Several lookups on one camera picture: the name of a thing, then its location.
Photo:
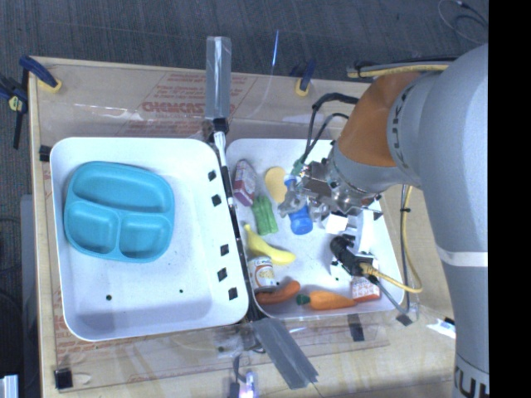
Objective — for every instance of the orange sausage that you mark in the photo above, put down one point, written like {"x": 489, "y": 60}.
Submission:
{"x": 278, "y": 293}

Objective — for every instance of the white plastic tray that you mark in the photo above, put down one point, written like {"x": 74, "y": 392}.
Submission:
{"x": 166, "y": 288}
{"x": 315, "y": 263}

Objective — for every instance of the yellow biscuit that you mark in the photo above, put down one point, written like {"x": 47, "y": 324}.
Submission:
{"x": 274, "y": 182}

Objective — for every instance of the blue divided plate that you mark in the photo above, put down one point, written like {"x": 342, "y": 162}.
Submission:
{"x": 116, "y": 210}

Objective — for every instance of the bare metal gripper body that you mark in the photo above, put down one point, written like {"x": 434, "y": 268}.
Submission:
{"x": 317, "y": 181}

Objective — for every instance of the green asparagus bundle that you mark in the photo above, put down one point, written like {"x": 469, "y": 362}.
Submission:
{"x": 265, "y": 216}

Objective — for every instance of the orange and white packet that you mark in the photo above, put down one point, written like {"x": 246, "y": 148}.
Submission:
{"x": 365, "y": 290}

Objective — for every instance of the blue plastic bottle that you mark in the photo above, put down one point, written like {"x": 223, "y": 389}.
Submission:
{"x": 300, "y": 221}

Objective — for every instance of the black cylinder on white bracket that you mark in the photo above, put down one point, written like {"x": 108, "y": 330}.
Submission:
{"x": 350, "y": 257}

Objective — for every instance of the white and orange can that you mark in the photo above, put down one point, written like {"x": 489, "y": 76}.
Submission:
{"x": 261, "y": 273}

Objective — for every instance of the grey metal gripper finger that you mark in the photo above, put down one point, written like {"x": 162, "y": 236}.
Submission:
{"x": 290, "y": 203}
{"x": 320, "y": 216}

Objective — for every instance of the red and white carton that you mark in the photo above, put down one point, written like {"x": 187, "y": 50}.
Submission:
{"x": 245, "y": 182}

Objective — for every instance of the brown cardboard board red print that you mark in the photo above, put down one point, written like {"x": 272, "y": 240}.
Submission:
{"x": 137, "y": 93}

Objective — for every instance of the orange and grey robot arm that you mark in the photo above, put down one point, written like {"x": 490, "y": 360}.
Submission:
{"x": 452, "y": 147}

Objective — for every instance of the yellow banana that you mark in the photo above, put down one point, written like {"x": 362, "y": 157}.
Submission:
{"x": 265, "y": 249}

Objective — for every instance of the orange carrot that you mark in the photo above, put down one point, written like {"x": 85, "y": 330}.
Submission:
{"x": 332, "y": 300}

